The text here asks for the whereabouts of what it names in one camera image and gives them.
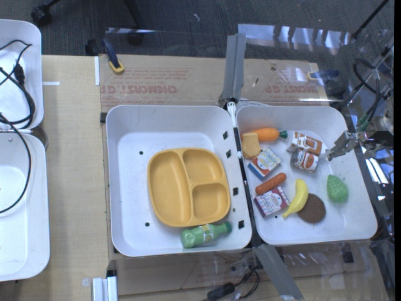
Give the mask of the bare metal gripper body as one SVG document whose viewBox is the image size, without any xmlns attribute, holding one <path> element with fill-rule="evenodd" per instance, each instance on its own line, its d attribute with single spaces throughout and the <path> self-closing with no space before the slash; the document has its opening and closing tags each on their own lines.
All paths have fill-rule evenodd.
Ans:
<svg viewBox="0 0 401 301">
<path fill-rule="evenodd" d="M 387 130 L 363 131 L 357 132 L 356 135 L 362 146 L 369 151 L 393 149 L 393 135 Z"/>
</svg>

